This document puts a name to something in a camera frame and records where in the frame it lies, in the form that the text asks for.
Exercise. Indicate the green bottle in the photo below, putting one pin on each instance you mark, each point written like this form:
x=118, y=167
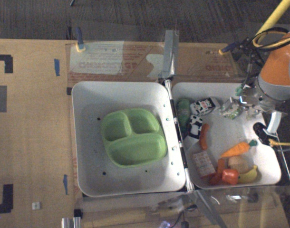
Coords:
x=183, y=113

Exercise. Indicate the orange carrot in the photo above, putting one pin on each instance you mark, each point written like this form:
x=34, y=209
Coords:
x=237, y=149

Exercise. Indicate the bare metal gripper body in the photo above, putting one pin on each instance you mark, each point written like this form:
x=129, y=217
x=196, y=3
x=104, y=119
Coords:
x=256, y=98

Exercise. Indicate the yellow banana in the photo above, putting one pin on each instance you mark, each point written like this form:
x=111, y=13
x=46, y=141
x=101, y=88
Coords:
x=250, y=176

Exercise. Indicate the silver and green packet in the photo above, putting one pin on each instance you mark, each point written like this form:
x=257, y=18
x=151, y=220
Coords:
x=231, y=111

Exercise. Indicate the cow print carton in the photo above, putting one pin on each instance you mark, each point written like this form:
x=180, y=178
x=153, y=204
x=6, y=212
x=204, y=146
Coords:
x=204, y=106

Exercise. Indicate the white packet red print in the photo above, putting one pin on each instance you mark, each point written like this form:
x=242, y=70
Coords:
x=203, y=164

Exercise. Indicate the green divided plate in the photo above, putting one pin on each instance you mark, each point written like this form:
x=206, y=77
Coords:
x=135, y=148

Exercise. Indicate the orange sausage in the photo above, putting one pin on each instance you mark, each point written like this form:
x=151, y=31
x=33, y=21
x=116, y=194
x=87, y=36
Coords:
x=219, y=168

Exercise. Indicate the cow print bottle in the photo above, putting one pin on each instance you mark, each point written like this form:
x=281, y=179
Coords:
x=195, y=126

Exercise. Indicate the black cylinder on white bracket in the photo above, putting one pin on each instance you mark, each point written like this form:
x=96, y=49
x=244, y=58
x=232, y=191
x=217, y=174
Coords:
x=262, y=130

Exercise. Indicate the white plastic tray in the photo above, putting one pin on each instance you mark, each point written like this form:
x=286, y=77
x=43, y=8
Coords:
x=92, y=136
x=228, y=133

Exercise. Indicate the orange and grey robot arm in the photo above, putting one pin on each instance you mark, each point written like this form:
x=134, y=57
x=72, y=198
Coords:
x=277, y=65

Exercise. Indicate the small white square block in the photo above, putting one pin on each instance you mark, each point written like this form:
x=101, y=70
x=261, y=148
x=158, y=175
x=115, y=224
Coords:
x=36, y=206

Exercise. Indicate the red pepper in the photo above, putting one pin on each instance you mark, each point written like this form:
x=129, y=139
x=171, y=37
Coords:
x=230, y=176

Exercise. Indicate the brown cardboard board red print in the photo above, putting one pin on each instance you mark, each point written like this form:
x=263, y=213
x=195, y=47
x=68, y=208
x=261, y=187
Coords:
x=140, y=56

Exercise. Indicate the brown bread roll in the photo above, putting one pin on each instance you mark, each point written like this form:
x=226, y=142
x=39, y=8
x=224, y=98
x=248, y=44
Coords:
x=238, y=164

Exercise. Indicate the brown sausage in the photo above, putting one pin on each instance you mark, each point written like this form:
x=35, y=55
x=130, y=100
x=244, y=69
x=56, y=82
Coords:
x=204, y=136

